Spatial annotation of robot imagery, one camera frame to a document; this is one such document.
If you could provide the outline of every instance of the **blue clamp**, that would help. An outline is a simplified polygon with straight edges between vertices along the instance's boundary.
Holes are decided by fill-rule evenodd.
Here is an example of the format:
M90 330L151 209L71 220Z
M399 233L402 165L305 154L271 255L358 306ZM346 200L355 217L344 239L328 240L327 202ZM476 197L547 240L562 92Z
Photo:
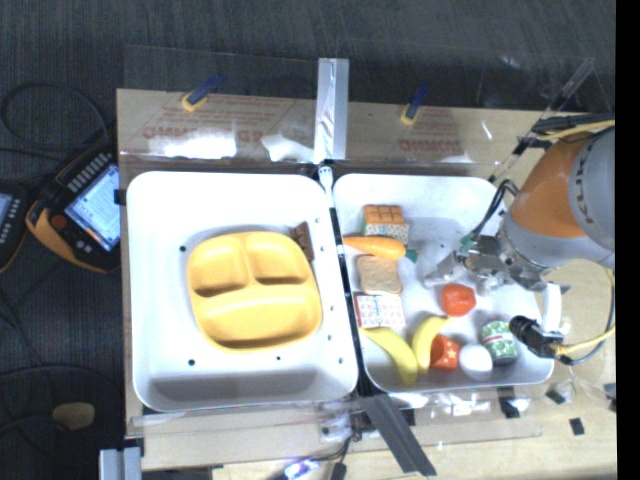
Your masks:
M422 105L422 101L427 95L428 88L429 85L426 83L420 85L414 93L413 98L411 98L411 102L407 103L404 109L402 109L400 120L404 124L413 124L415 122L416 117L418 116L418 111L420 110L420 105Z
M224 82L224 79L224 75L215 74L207 78L193 91L185 94L182 97L182 106L184 109L193 112L198 107L204 105L205 101L207 101L207 95L218 89L220 84Z

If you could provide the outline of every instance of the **white egg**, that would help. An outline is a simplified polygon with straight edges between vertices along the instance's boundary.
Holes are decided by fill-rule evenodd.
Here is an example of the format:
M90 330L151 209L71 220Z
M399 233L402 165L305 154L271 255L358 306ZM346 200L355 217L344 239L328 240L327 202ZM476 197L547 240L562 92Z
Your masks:
M458 355L460 369L475 380L486 381L491 377L493 360L483 345L471 343L460 349Z

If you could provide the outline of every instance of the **can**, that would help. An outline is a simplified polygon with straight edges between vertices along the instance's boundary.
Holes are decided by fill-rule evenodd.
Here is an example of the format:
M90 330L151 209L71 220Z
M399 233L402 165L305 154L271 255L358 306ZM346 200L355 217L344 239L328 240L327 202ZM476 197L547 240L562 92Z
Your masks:
M493 364L501 366L513 363L518 358L518 349L509 322L494 320L480 329L480 340L491 354Z

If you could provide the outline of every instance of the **divided yellow plate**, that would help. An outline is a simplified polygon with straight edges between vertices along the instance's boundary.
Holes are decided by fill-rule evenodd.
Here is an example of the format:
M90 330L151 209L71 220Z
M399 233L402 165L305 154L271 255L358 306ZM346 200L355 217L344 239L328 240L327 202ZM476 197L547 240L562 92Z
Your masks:
M200 331L230 351L293 343L322 323L311 265L300 246L281 233L205 240L189 256L187 280Z

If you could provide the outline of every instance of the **banana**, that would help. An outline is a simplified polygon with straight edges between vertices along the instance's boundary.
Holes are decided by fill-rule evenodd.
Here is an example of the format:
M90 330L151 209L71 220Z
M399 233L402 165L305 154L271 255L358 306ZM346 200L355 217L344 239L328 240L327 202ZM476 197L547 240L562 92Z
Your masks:
M418 361L404 338L388 327L360 330L393 359L402 383L413 386L418 377Z
M431 364L431 342L449 320L451 320L451 317L430 316L418 326L413 335L411 348L416 356L420 373L426 373L429 370Z

